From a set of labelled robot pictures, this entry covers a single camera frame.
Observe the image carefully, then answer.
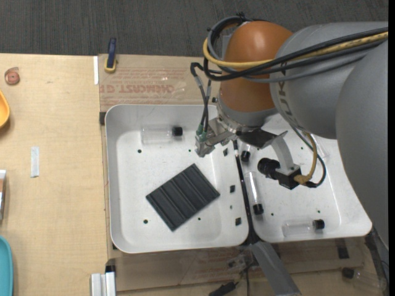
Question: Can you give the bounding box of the blue divided plate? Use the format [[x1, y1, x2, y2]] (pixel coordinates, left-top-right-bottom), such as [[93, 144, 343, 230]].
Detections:
[[0, 235, 14, 296]]

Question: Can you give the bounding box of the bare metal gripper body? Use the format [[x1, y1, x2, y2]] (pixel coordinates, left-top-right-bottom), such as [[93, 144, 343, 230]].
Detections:
[[194, 117, 245, 149]]

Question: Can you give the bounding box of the clear plastic bottle black cap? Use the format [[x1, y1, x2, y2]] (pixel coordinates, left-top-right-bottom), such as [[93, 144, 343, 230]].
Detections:
[[245, 171, 265, 216], [141, 126, 184, 145], [281, 219, 326, 238], [240, 143, 252, 163], [341, 266, 387, 290]]

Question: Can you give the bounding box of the black cylinder on white bracket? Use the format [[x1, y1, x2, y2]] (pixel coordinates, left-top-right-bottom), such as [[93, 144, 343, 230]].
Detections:
[[257, 131, 303, 191]]

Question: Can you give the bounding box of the brown cardboard board red print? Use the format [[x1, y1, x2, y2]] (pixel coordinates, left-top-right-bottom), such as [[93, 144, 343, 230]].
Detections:
[[98, 53, 367, 292]]

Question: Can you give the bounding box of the white plastic tray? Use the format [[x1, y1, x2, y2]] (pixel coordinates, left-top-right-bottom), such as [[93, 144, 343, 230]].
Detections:
[[104, 104, 250, 255], [233, 112, 373, 244]]

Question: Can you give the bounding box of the brown round disc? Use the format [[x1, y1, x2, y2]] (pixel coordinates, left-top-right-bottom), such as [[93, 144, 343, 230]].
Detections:
[[4, 67, 21, 86]]

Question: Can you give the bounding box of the black ribbed flat mat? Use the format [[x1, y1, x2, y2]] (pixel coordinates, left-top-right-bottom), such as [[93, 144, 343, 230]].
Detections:
[[145, 163, 221, 232]]

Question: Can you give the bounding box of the orange divided plate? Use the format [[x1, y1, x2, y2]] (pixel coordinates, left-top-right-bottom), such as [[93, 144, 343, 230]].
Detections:
[[0, 89, 11, 130]]

